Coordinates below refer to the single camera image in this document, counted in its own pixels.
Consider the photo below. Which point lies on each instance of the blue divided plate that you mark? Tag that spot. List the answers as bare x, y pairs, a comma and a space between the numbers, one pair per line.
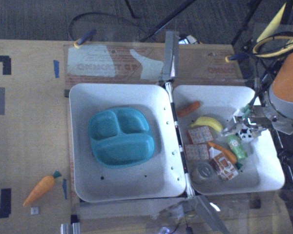
122, 140

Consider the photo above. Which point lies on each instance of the yellow banana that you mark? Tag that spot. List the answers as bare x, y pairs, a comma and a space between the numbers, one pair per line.
208, 122

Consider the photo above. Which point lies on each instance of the small grey square block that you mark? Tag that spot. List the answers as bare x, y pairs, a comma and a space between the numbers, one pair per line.
34, 210

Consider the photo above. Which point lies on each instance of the brown cardboard board, red print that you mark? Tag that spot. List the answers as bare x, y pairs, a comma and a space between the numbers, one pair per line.
205, 67

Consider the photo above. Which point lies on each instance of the small clear can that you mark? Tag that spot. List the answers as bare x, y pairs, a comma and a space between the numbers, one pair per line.
202, 172

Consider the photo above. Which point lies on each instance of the orange patterned carton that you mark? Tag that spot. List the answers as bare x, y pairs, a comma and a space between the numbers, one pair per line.
196, 152
200, 134

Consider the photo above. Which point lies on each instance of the green bottle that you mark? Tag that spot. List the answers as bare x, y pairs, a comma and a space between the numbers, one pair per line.
237, 147

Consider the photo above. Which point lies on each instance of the orange sausage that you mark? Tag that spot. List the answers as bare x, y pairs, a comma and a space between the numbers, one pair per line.
188, 109

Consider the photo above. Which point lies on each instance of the white plastic tray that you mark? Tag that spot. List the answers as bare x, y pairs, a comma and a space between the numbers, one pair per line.
127, 186
261, 169

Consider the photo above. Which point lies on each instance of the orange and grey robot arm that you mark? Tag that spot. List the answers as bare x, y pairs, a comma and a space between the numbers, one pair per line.
285, 82

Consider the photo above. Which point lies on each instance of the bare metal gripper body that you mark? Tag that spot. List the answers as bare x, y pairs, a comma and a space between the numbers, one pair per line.
257, 119

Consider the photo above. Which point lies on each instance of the slim orange carrot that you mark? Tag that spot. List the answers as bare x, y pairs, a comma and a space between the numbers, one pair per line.
223, 151

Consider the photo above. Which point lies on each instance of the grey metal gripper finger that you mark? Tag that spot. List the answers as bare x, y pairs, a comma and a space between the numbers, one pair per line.
258, 132
229, 129

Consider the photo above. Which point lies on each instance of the brown and white carton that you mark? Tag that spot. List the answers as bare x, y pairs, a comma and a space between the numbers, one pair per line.
224, 168

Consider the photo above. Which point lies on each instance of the large orange carrot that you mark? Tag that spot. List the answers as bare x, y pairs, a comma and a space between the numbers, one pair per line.
40, 188

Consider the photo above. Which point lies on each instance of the black and white cow carton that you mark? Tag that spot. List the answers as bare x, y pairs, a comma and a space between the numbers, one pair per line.
245, 135

